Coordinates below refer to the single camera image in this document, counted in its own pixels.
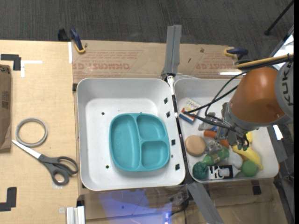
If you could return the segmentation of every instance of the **table surface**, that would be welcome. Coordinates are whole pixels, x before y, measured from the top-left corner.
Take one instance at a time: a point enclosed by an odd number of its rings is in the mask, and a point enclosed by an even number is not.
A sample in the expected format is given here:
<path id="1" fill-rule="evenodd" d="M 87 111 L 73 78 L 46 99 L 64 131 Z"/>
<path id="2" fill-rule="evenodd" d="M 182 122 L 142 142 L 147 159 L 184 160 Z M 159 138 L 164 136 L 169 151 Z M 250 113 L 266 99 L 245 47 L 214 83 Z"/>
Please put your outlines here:
<path id="1" fill-rule="evenodd" d="M 25 77 L 21 77 L 20 71 L 12 71 L 12 139 L 15 139 L 14 131 L 21 120 L 36 117 L 45 121 L 49 133 L 46 141 L 34 149 L 50 157 L 69 156 L 76 159 L 78 139 L 69 43 L 2 40 L 0 47 L 2 54 L 18 54 L 24 61 L 43 62 L 26 64 Z M 10 65 L 11 69 L 13 67 L 11 61 L 0 63 Z M 20 130 L 20 136 L 26 141 L 38 140 L 42 135 L 43 129 L 34 123 Z M 76 207 L 82 191 L 79 188 L 79 174 L 71 177 L 67 185 L 56 186 L 45 166 L 13 144 L 9 152 L 0 152 L 0 167 L 0 203 L 6 202 L 8 188 L 17 188 L 16 207 L 0 212 L 0 223 L 64 224 L 65 208 Z M 258 203 L 244 203 L 240 201 L 244 196 L 239 195 L 235 203 L 240 205 L 225 206 L 221 197 L 215 194 L 214 201 L 224 222 L 277 223 L 279 220 L 278 223 L 287 223 L 277 190 L 271 182 L 267 182 L 265 187 L 270 187 L 270 198 Z M 186 215 L 190 223 L 205 223 L 196 207 L 188 210 Z M 181 223 L 182 220 L 179 213 L 173 217 L 173 223 Z M 107 220 L 86 222 L 112 223 Z"/>

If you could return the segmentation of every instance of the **green ball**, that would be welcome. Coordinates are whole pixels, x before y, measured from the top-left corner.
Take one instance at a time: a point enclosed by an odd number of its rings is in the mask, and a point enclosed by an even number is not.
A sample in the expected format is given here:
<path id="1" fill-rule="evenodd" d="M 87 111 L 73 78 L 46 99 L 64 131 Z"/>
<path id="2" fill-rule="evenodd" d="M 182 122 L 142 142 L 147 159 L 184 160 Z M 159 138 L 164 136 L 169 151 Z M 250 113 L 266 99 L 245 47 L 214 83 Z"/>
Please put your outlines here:
<path id="1" fill-rule="evenodd" d="M 192 169 L 192 174 L 197 179 L 205 179 L 207 177 L 208 167 L 202 162 L 197 162 Z"/>
<path id="2" fill-rule="evenodd" d="M 253 161 L 247 160 L 247 161 L 243 162 L 242 167 L 241 167 L 241 172 L 246 177 L 253 177 L 257 173 L 257 166 Z"/>

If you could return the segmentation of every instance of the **scissors blade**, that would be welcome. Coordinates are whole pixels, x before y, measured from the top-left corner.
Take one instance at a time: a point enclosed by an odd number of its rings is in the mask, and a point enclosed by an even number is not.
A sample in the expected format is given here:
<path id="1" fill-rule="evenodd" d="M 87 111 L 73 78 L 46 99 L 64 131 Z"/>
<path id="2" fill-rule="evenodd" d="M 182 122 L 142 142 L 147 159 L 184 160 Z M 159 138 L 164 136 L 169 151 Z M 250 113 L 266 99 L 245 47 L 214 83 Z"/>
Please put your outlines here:
<path id="1" fill-rule="evenodd" d="M 42 154 L 40 154 L 39 152 L 37 152 L 37 151 L 35 151 L 35 150 L 33 150 L 33 149 L 31 149 L 31 148 L 25 146 L 25 145 L 22 145 L 22 144 L 20 144 L 19 142 L 15 141 L 15 140 L 12 140 L 12 142 L 13 142 L 16 146 L 20 147 L 21 149 L 23 149 L 24 151 L 26 151 L 28 154 L 32 155 L 33 157 L 35 157 L 35 158 L 37 158 L 37 159 L 39 158 L 39 156 L 42 155 Z"/>

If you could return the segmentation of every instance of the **white plastic tray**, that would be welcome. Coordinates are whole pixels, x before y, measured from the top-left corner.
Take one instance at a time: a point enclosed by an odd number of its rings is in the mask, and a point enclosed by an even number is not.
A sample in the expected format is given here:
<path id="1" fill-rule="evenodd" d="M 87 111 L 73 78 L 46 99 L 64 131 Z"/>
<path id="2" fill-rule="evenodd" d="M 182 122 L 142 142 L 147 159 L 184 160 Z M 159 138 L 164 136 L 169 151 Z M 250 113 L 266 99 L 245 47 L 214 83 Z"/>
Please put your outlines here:
<path id="1" fill-rule="evenodd" d="M 88 189 L 104 191 L 172 186 L 184 180 L 184 160 L 171 91 L 165 81 L 87 78 L 79 82 L 77 98 L 80 174 Z M 119 114 L 138 112 L 156 115 L 166 126 L 171 157 L 161 169 L 128 172 L 113 163 L 109 150 L 110 123 Z"/>
<path id="2" fill-rule="evenodd" d="M 220 88 L 227 82 L 228 80 L 224 79 L 180 79 L 174 85 L 174 90 L 176 94 L 178 111 L 180 112 L 184 107 L 184 104 L 188 98 L 191 98 L 198 102 L 200 105 L 205 105 L 212 101 L 216 93 L 220 90 Z M 233 80 L 227 88 L 221 93 L 224 94 L 231 88 L 238 85 L 239 80 Z M 214 103 L 209 112 L 215 112 L 216 116 L 221 118 L 221 110 L 222 104 L 228 102 L 233 93 L 229 94 L 227 97 L 219 100 Z M 199 111 L 198 115 L 201 117 L 205 117 L 205 108 Z M 184 140 L 189 135 L 198 135 L 202 137 L 206 143 L 212 141 L 211 138 L 206 138 L 203 136 L 203 131 L 199 131 L 198 127 L 202 123 L 202 121 L 195 119 L 195 121 L 190 124 L 183 119 L 180 119 L 180 125 L 182 130 L 182 135 Z M 278 173 L 278 161 L 267 131 L 266 127 L 261 127 L 258 130 L 252 131 L 252 149 L 257 152 L 257 154 L 261 157 L 261 163 L 263 165 L 263 169 L 259 170 L 254 177 L 245 177 L 242 173 L 239 173 L 233 179 L 226 180 L 197 180 L 202 183 L 211 183 L 211 182 L 231 182 L 237 180 L 252 180 L 252 179 L 263 179 L 263 178 L 272 178 Z M 189 172 L 192 175 L 192 168 L 194 164 L 199 161 L 202 161 L 205 155 L 200 157 L 194 157 L 187 153 Z"/>

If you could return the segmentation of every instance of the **scissors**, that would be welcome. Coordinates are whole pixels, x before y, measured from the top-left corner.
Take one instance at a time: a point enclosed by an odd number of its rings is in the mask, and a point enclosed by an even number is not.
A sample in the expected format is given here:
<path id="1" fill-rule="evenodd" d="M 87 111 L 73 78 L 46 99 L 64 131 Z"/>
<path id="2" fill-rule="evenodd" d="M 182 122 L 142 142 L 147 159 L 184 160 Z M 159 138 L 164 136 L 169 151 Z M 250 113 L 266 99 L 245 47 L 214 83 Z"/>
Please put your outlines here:
<path id="1" fill-rule="evenodd" d="M 25 145 L 20 144 L 19 142 L 15 141 L 15 140 L 12 140 L 12 142 L 16 146 L 20 147 L 21 149 L 23 149 L 24 151 L 26 151 L 27 153 L 29 153 L 30 155 L 32 155 L 33 157 L 38 159 L 43 165 L 45 165 L 51 174 L 53 182 L 56 185 L 67 184 L 69 182 L 69 176 L 76 174 L 79 171 L 77 163 L 69 157 L 60 156 L 60 157 L 56 157 L 56 158 L 50 158 L 43 154 L 40 154 L 39 152 L 37 152 Z M 68 163 L 70 162 L 74 169 L 70 168 L 66 164 L 61 163 L 61 161 L 68 161 Z M 55 177 L 56 174 L 60 174 L 64 178 L 64 180 L 63 181 L 57 180 Z"/>

